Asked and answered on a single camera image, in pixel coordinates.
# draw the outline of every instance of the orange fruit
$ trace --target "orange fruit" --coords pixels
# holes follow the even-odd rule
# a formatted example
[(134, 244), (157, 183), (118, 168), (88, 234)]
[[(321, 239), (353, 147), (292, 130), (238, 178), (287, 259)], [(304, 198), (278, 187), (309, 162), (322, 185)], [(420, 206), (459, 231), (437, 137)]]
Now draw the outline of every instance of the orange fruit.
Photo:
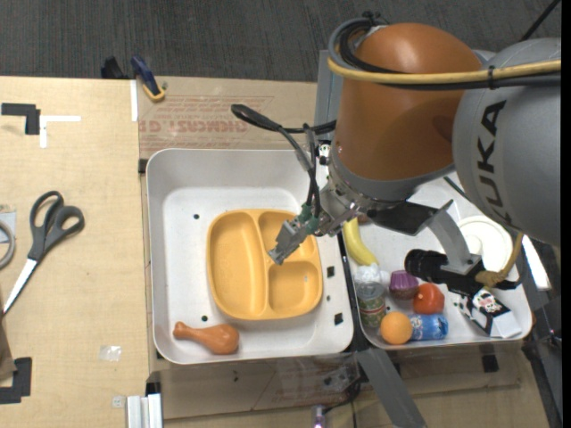
[(379, 332), (389, 344), (404, 344), (412, 336), (412, 323), (409, 316), (402, 314), (402, 312), (389, 312), (381, 320)]

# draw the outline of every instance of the orange divided plate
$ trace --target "orange divided plate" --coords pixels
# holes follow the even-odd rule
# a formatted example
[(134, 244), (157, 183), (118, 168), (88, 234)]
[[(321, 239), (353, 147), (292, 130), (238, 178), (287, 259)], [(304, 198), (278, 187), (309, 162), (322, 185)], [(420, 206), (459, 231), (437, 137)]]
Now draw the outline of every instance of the orange divided plate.
[(211, 223), (206, 261), (211, 293), (227, 315), (243, 320), (296, 317), (315, 308), (323, 275), (315, 236), (282, 265), (268, 255), (285, 220), (283, 210), (231, 210)]

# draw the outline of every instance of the red tomato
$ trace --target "red tomato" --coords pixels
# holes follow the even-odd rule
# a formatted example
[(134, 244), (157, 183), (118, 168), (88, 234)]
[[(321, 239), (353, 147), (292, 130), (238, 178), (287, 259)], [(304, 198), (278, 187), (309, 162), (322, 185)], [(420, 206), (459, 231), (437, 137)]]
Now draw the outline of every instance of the red tomato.
[(444, 295), (436, 284), (421, 284), (412, 300), (417, 314), (438, 314), (444, 310)]

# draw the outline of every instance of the gray carpet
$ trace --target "gray carpet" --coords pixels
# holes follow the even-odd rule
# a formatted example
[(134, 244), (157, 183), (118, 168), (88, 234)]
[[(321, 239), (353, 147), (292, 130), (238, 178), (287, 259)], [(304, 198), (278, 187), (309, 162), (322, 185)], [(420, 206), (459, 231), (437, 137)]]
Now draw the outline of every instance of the gray carpet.
[[(104, 59), (115, 56), (132, 76), (129, 59), (139, 54), (160, 76), (316, 81), (331, 32), (366, 10), (391, 23), (431, 24), (474, 49), (498, 52), (552, 1), (0, 0), (0, 75), (100, 78)], [(560, 37), (561, 8), (532, 37)], [(554, 402), (541, 363), (546, 353), (533, 364), (557, 427), (562, 391), (555, 390)]]

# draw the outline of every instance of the banana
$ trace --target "banana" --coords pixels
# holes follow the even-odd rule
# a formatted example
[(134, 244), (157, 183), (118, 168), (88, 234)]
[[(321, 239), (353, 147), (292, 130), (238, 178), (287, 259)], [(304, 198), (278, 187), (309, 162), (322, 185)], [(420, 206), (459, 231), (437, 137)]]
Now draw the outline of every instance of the banana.
[(349, 257), (354, 259), (359, 265), (369, 266), (373, 263), (378, 264), (378, 260), (375, 255), (373, 255), (373, 252), (371, 252), (360, 239), (359, 221), (357, 218), (352, 218), (343, 224), (343, 237), (347, 244)]

